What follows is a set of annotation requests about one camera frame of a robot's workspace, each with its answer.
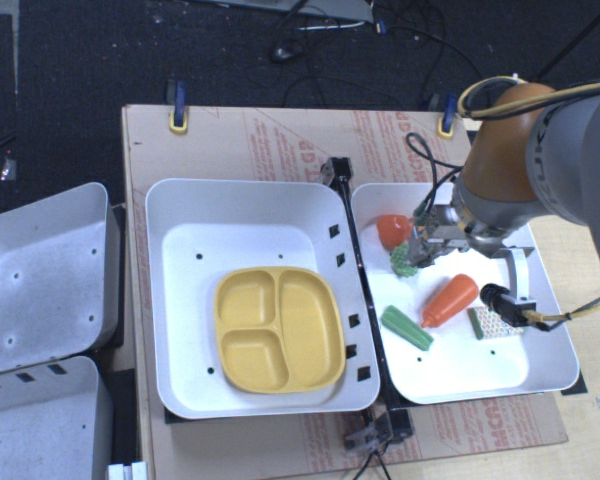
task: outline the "wooden surface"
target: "wooden surface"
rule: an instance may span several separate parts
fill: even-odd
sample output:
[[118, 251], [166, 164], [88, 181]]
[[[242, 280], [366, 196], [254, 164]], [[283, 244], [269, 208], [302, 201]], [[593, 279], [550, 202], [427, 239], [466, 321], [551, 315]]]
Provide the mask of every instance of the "wooden surface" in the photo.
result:
[[[146, 190], [155, 180], [134, 178], [131, 169], [131, 150], [127, 134], [124, 135], [125, 170], [127, 180], [127, 204], [132, 201], [133, 191], [138, 187]], [[205, 169], [204, 157], [187, 156], [189, 151], [182, 146], [176, 146], [175, 151], [169, 152], [169, 144], [160, 143], [153, 146], [151, 160], [156, 163], [165, 162], [173, 157], [172, 173], [187, 172], [186, 164]], [[130, 217], [128, 260], [130, 283], [128, 300], [142, 300], [141, 286], [138, 282], [138, 250], [135, 247], [134, 211], [128, 208]], [[571, 311], [600, 295], [600, 265], [588, 230], [562, 221], [556, 217], [538, 219], [532, 224], [534, 237], [540, 254], [544, 260], [547, 274], [563, 312]], [[162, 414], [158, 411], [155, 401], [150, 400], [147, 387], [147, 357], [145, 340], [147, 336], [143, 322], [148, 318], [134, 307], [128, 308], [131, 313], [127, 320], [133, 324], [135, 336], [135, 362], [138, 377], [138, 403], [140, 411], [140, 447], [145, 454], [144, 460], [153, 461], [154, 448], [165, 449], [173, 447], [170, 441], [155, 442], [152, 425], [161, 425]], [[411, 462], [389, 466], [393, 480], [399, 479], [593, 479], [600, 480], [600, 407], [597, 397], [600, 397], [600, 311], [569, 324], [569, 331], [580, 360], [581, 370], [588, 387], [588, 393], [562, 396], [555, 394], [569, 441], [562, 445], [544, 446], [529, 449], [510, 450], [489, 454], [464, 456], [459, 458], [441, 459], [434, 461]], [[173, 450], [174, 454], [184, 451]], [[354, 471], [338, 471], [319, 475], [304, 475], [289, 478], [315, 478], [316, 480], [349, 479]], [[183, 473], [182, 478], [196, 478], [192, 471]], [[380, 468], [371, 468], [363, 478], [384, 478]]]

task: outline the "cardboard sheet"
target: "cardboard sheet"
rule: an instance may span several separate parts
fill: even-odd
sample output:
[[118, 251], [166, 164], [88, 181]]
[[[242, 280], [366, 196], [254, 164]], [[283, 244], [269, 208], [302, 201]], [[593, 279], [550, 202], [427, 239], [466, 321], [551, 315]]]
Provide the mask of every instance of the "cardboard sheet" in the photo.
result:
[[[138, 360], [141, 449], [152, 478], [250, 480], [357, 469], [344, 436], [358, 414], [233, 418], [167, 424], [156, 388], [144, 201], [165, 178], [316, 181], [330, 156], [352, 161], [352, 185], [430, 181], [428, 162], [405, 144], [421, 134], [439, 160], [462, 164], [469, 141], [456, 120], [450, 140], [437, 114], [291, 109], [189, 108], [186, 135], [169, 131], [169, 107], [123, 110], [127, 203]], [[528, 448], [567, 441], [553, 394], [418, 406], [415, 436], [385, 462]]]

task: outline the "plastic tray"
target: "plastic tray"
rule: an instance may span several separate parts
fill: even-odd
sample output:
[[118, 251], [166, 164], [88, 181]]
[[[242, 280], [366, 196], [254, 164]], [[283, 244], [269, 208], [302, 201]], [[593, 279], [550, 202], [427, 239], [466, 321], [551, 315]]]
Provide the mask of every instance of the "plastic tray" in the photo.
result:
[[[158, 392], [188, 419], [355, 411], [380, 388], [373, 338], [344, 205], [315, 183], [163, 180], [146, 199]], [[333, 384], [246, 392], [222, 370], [214, 296], [227, 274], [294, 267], [331, 287], [349, 357]]]
[[[451, 277], [465, 273], [479, 287], [497, 283], [509, 287], [505, 260], [490, 260], [476, 251], [453, 252], [410, 278], [391, 270], [389, 253], [382, 247], [376, 220], [385, 214], [410, 217], [431, 189], [429, 183], [382, 183], [358, 187], [352, 207], [364, 267], [376, 312], [380, 317], [393, 304], [420, 323], [427, 300]], [[438, 190], [436, 203], [448, 203], [451, 184]], [[535, 247], [528, 226], [506, 241], [509, 246]], [[528, 257], [530, 294], [543, 313], [559, 308], [537, 250]], [[398, 391], [415, 403], [429, 404], [565, 389], [579, 375], [578, 360], [566, 326], [550, 333], [526, 329], [520, 336], [478, 340], [466, 311], [435, 329], [423, 352], [386, 328], [382, 345], [391, 380]]]
[[119, 261], [98, 183], [0, 214], [0, 372], [105, 344], [118, 322]]
[[0, 374], [0, 479], [103, 479], [112, 413], [86, 357]]
[[232, 272], [215, 296], [225, 375], [254, 393], [322, 389], [342, 374], [340, 313], [324, 279], [299, 268]]

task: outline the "blue clamp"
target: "blue clamp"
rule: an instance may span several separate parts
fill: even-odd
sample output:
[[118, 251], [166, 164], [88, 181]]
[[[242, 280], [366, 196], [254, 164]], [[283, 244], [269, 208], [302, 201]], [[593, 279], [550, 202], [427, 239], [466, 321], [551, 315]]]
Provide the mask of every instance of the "blue clamp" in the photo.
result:
[[443, 139], [453, 136], [453, 119], [458, 107], [458, 98], [454, 94], [447, 94], [444, 99], [444, 113], [438, 119], [438, 135]]
[[176, 94], [173, 112], [169, 114], [169, 128], [173, 133], [183, 134], [187, 131], [187, 112], [185, 101], [187, 97], [187, 84], [183, 80], [176, 81]]

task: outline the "green and white sponge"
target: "green and white sponge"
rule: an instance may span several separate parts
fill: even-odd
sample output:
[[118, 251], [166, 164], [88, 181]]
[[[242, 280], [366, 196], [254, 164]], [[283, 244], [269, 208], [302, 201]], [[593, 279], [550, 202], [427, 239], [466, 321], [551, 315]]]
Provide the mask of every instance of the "green and white sponge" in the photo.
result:
[[391, 269], [401, 277], [411, 277], [418, 273], [418, 267], [407, 263], [409, 253], [409, 242], [403, 242], [391, 251]]

